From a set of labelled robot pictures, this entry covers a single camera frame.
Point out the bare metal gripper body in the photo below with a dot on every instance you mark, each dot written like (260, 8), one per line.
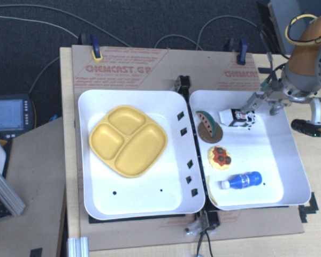
(294, 96)

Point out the red and green watermelon slice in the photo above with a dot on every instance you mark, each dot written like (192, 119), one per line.
(207, 122)

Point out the thin black rod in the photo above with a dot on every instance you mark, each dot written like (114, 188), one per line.
(195, 143)

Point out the brown cardboard board red print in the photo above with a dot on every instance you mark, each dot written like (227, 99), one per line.
(155, 68)

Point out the white plastic tray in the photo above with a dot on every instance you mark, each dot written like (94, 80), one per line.
(139, 197)
(259, 149)

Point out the white carton with cow print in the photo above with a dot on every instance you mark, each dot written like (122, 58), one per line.
(239, 116)

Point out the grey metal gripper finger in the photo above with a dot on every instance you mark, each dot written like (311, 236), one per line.
(252, 102)
(276, 109)

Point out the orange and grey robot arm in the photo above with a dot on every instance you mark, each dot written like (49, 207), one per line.
(305, 55)

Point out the pale yellow flat slice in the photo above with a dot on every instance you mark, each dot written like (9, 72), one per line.
(210, 193)

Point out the yellow spaghetti with meatballs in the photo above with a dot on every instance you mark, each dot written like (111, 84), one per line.
(220, 158)

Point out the brown round biscuit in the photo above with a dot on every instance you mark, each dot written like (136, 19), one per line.
(216, 134)

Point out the yellow divided plate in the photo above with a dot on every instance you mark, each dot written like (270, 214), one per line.
(128, 140)

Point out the blue bottle with white cap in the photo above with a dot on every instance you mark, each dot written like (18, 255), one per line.
(243, 180)

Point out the black cylinder on white bracket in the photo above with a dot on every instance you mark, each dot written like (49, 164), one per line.
(307, 127)

